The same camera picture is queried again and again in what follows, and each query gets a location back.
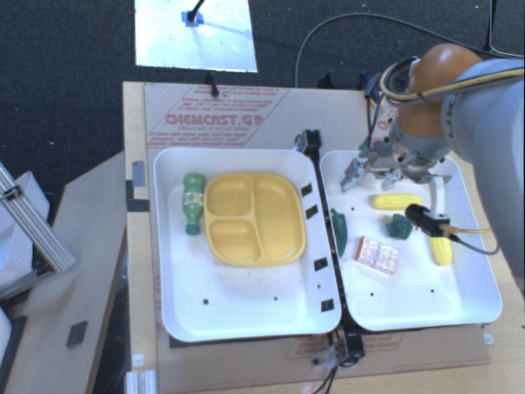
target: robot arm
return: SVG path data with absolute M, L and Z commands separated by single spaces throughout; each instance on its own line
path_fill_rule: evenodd
M 426 183 L 428 169 L 455 151 L 473 166 L 486 216 L 523 293 L 523 61 L 482 62 L 443 44 L 409 62 L 405 92 L 390 87 L 401 63 L 381 78 L 384 95 L 399 105 L 389 139 L 355 160 L 341 187 L 356 185 L 365 171 L 385 178 L 384 188 L 402 176 Z

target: aluminum sheet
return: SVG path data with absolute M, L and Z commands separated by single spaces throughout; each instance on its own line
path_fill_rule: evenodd
M 188 25 L 198 1 L 135 0 L 136 64 L 257 72 L 248 0 L 206 0 Z

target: black tape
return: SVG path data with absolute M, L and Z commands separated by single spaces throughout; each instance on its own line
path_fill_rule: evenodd
M 324 300 L 323 302 L 321 302 L 321 312 L 330 311 L 330 310 L 332 310 L 334 308 L 335 308 L 335 306 L 334 306 L 334 300 L 333 299 Z
M 85 329 L 88 327 L 87 321 L 81 321 L 71 326 L 69 336 L 67 337 L 66 346 L 71 347 L 84 341 Z
M 126 180 L 126 205 L 128 212 L 149 212 L 149 200 L 135 198 L 132 180 Z

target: yellow plate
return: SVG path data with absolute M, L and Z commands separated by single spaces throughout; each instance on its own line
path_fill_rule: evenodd
M 212 252 L 235 266 L 290 263 L 306 246 L 297 192 L 277 174 L 216 176 L 204 191 L 204 221 Z

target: yellow corn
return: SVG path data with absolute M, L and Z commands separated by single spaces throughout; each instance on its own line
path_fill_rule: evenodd
M 440 266 L 446 266 L 452 261 L 452 245 L 450 240 L 444 236 L 430 239 L 430 247 L 434 254 L 434 260 Z
M 372 199 L 372 206 L 380 210 L 405 210 L 410 204 L 422 203 L 419 195 L 410 193 L 378 194 Z

